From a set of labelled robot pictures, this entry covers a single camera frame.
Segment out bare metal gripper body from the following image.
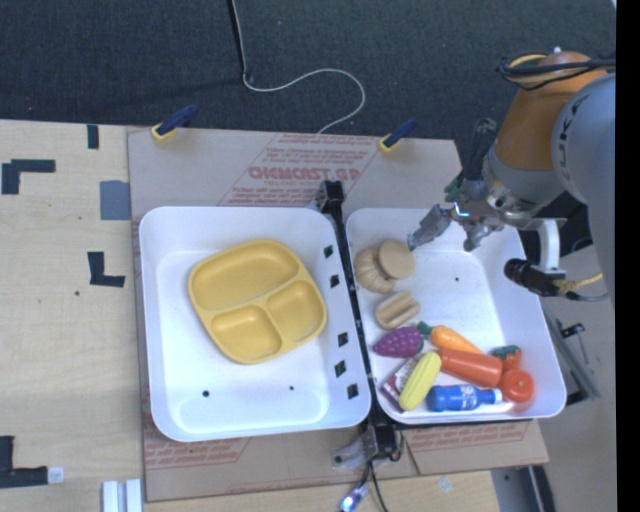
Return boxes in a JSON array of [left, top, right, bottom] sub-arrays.
[[452, 178, 545, 229]]

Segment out tan round biscuit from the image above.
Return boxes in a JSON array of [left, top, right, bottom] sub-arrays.
[[376, 239, 417, 281]]

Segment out white plastic tray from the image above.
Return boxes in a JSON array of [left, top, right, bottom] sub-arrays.
[[138, 205, 373, 444], [345, 206, 568, 427]]

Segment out beige toy hot dog bun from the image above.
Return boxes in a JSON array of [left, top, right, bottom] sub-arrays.
[[374, 290, 422, 331]]

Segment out orange toy carrot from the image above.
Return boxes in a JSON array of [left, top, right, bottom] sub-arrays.
[[416, 320, 484, 356]]

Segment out thin black rod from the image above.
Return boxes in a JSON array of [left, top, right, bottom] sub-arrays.
[[327, 209, 382, 426]]

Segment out purple toy grapes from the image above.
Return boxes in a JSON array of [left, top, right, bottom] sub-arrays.
[[371, 326, 426, 359]]

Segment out red toy strawberry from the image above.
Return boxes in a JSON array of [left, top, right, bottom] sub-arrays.
[[491, 344, 523, 373]]

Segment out yellow toy corn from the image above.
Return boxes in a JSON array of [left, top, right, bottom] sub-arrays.
[[397, 350, 443, 413]]

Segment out orange toy tomato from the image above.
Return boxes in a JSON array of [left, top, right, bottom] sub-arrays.
[[499, 368, 536, 404]]

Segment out red and white packet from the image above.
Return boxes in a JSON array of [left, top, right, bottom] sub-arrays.
[[381, 356, 419, 404]]

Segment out blue bottle white cap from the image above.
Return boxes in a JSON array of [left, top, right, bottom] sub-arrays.
[[425, 384, 504, 414]]

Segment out yellow divided plate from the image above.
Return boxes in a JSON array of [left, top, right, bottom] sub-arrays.
[[186, 238, 329, 366]]

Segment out brown cardboard board red print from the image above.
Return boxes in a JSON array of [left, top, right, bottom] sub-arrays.
[[126, 126, 551, 503]]

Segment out black cylinder on white bracket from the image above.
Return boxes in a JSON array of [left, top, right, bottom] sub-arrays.
[[503, 217, 569, 298]]

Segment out black block with thin wires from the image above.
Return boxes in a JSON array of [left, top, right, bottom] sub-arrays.
[[314, 179, 348, 216], [367, 422, 402, 460]]

